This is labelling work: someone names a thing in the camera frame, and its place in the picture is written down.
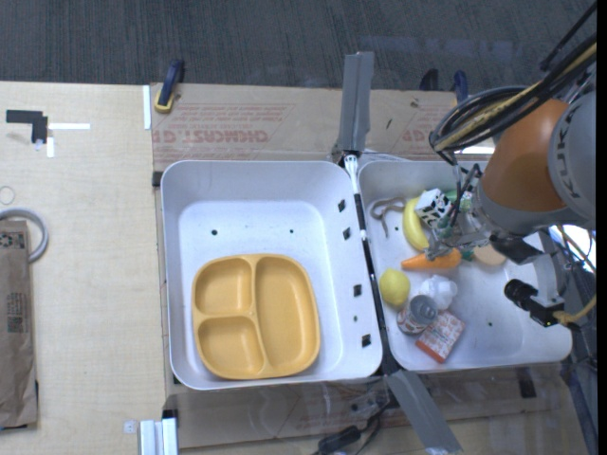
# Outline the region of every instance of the banana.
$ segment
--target banana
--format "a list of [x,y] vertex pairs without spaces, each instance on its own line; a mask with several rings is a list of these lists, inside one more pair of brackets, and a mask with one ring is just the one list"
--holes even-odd
[[405,204],[405,210],[402,214],[402,230],[411,246],[418,251],[423,251],[430,244],[422,227],[421,219],[414,210],[418,200],[419,197],[416,197],[408,200]]

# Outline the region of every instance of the yellow ball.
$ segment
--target yellow ball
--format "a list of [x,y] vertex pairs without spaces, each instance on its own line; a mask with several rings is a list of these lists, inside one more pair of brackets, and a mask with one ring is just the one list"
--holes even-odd
[[411,282],[402,271],[387,268],[379,277],[379,293],[384,301],[393,306],[402,305],[409,298]]

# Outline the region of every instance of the beige round object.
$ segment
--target beige round object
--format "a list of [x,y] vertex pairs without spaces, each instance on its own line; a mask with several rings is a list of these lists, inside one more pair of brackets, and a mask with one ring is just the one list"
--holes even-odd
[[474,248],[474,258],[484,264],[497,266],[506,260],[506,256],[498,253],[492,245],[477,246]]

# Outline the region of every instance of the yellow divided plate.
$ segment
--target yellow divided plate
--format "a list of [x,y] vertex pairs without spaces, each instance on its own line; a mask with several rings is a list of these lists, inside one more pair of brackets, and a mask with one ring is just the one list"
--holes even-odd
[[288,376],[318,356],[312,285],[287,256],[239,255],[205,264],[193,280],[192,307],[196,348],[220,377]]

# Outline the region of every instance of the dark floor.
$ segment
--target dark floor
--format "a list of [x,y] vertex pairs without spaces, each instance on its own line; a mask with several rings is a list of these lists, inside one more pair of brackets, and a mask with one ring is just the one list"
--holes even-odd
[[[0,81],[146,84],[182,59],[185,82],[341,88],[344,56],[372,50],[375,89],[416,89],[435,68],[438,89],[463,70],[476,93],[540,78],[594,1],[0,0]],[[596,354],[596,324],[585,333]],[[564,375],[594,455],[596,358],[575,345]]]

